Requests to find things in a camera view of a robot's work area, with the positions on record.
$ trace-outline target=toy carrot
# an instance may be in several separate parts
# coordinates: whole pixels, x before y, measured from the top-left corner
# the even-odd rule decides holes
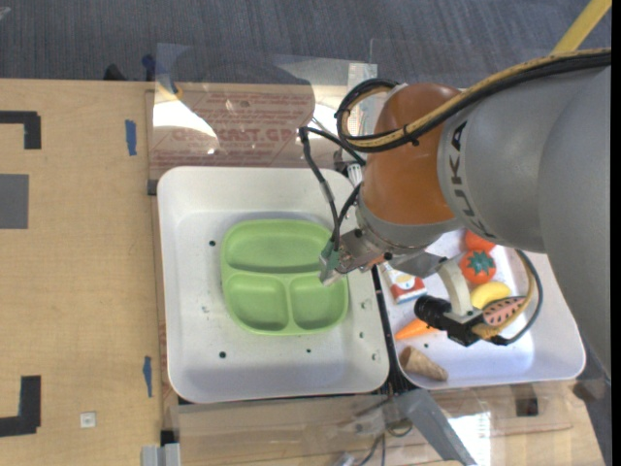
[[[424,335],[425,333],[431,333],[433,331],[438,330],[432,326],[429,326],[425,321],[417,317],[414,321],[406,324],[395,334],[395,340],[404,340],[406,338]]]

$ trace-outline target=yellow pole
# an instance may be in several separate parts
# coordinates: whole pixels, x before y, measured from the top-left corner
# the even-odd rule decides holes
[[[577,50],[611,6],[612,0],[591,0],[554,47],[552,53]]]

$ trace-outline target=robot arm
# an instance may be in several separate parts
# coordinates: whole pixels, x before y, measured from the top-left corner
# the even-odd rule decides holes
[[[379,135],[342,137],[370,153],[358,229],[341,237],[338,251],[326,248],[321,279],[329,283],[382,260],[424,278],[446,262],[426,249],[464,226],[500,245],[545,252],[610,377],[611,66],[609,50],[593,55],[599,61],[585,67],[554,63],[533,79],[488,88],[466,107],[463,92],[445,85],[394,88],[377,121]],[[442,108],[445,116],[433,115]],[[424,129],[410,129],[413,119]],[[456,308],[441,314],[470,322]],[[418,314],[424,312],[421,306]]]

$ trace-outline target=red tomato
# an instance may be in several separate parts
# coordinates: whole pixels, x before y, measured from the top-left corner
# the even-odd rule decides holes
[[[466,280],[476,284],[489,282],[496,274],[496,262],[485,250],[469,250],[459,261]]]
[[[496,246],[496,244],[479,237],[469,229],[466,230],[466,234],[464,235],[464,242],[468,250],[485,250],[489,252]]]

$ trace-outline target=wooden table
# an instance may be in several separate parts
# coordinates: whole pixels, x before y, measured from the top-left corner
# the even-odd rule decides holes
[[[159,444],[164,413],[153,197],[147,196],[150,89],[152,83],[0,80],[0,111],[34,111],[42,121],[39,150],[24,149],[22,125],[0,124],[0,175],[28,177],[27,228],[0,229],[0,417],[18,417],[20,398],[27,397],[20,396],[22,377],[41,381],[40,425],[36,433],[0,437],[0,464],[138,465],[141,447]],[[135,153],[127,144],[132,122]],[[515,433],[489,439],[492,464],[603,464],[570,386],[546,390],[562,409],[557,426],[536,433],[525,421]],[[443,394],[438,401],[452,412],[469,395],[472,390]],[[507,405],[503,396],[488,400],[492,409]],[[82,427],[84,413],[96,413],[95,426],[85,415]],[[389,450],[386,464],[416,457],[407,448]],[[188,464],[203,462],[186,457]]]

